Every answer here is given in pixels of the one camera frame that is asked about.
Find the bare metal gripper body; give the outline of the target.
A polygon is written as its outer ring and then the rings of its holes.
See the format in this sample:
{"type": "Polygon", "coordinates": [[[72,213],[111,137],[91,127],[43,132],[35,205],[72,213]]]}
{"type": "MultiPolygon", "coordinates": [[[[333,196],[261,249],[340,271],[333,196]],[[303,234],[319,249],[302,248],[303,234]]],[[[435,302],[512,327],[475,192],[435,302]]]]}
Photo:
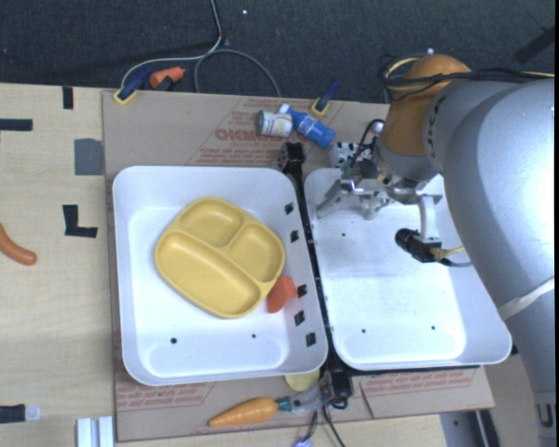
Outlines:
{"type": "Polygon", "coordinates": [[[420,191],[437,175],[435,169],[413,169],[405,174],[382,160],[347,162],[347,192],[361,202],[384,206],[392,202],[415,204],[420,191]]]}

